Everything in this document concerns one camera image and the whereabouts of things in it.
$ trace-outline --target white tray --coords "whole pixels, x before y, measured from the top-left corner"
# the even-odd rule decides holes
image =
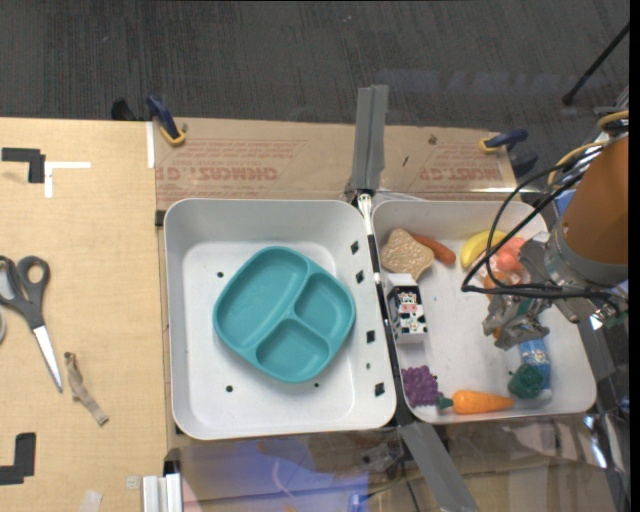
[[[383,202],[373,213],[378,249],[382,250],[391,230],[401,227],[439,240],[459,255],[467,238],[491,227],[500,205],[475,201]],[[510,231],[531,211],[527,204],[510,204],[498,228]],[[529,238],[546,230],[542,217],[537,216],[519,235]],[[487,316],[489,300],[483,294],[461,292],[465,276],[459,257],[453,267],[436,261],[422,275],[418,284],[429,332],[422,344],[398,347],[400,367],[426,364],[431,373],[438,376],[439,391],[445,396],[450,397],[462,388],[509,396],[509,371],[515,372],[521,363],[518,350],[498,349],[493,344],[493,336],[484,335],[482,320]],[[544,338],[551,360],[550,401],[516,400],[512,409],[472,415],[456,415],[450,409],[438,412],[435,406],[417,406],[412,408],[414,415],[425,422],[447,424],[580,413],[589,409],[596,399],[596,383],[578,328],[555,306],[544,311],[540,321],[551,330]]]
[[[165,244],[172,407],[186,434],[217,440],[369,429],[390,421],[396,395],[367,233],[355,208],[340,201],[186,199],[167,211]],[[301,384],[256,370],[213,328],[213,307],[228,280],[272,245],[314,260],[356,304],[341,351]]]

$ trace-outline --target toy carrot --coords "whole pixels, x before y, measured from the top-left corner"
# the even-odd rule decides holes
[[[481,414],[501,411],[513,407],[514,403],[513,399],[506,396],[468,389],[456,391],[451,398],[440,396],[436,399],[438,409],[442,410],[453,406],[453,410],[458,414]]]
[[[433,251],[436,259],[440,260],[442,263],[447,265],[451,265],[456,261],[456,253],[449,249],[446,245],[441,244],[437,240],[433,238],[429,238],[422,235],[411,235],[416,242],[421,243],[422,245],[428,247]]]

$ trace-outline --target scissor handle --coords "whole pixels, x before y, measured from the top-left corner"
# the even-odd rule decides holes
[[[28,256],[20,261],[19,267],[22,270],[19,270],[13,260],[6,256],[0,256],[0,266],[2,266],[2,263],[6,267],[7,278],[13,296],[7,297],[0,293],[0,303],[20,311],[32,329],[44,325],[40,306],[42,305],[44,288],[49,279],[49,265],[35,256]],[[28,276],[29,269],[33,265],[40,266],[43,272],[42,278],[37,283],[32,282]],[[28,299],[24,296],[23,286],[27,290]]]
[[[33,267],[40,267],[42,270],[42,276],[38,281],[32,281],[29,277],[29,271]],[[49,264],[37,256],[25,256],[18,262],[18,277],[22,281],[22,284],[27,291],[29,300],[38,311],[42,311],[42,297],[44,296],[44,289],[49,283],[51,277],[51,269]]]

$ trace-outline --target yellow banana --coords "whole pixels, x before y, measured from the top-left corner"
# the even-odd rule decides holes
[[[503,231],[495,230],[493,232],[493,238],[491,239],[491,247],[500,242],[506,233]],[[489,230],[476,233],[469,238],[460,249],[460,263],[462,268],[467,268],[487,249],[487,241],[489,240]]]

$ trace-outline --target blue bottle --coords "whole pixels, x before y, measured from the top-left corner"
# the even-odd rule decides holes
[[[550,389],[551,361],[544,340],[530,340],[518,344],[522,364],[529,364],[537,368],[544,377],[542,389]]]

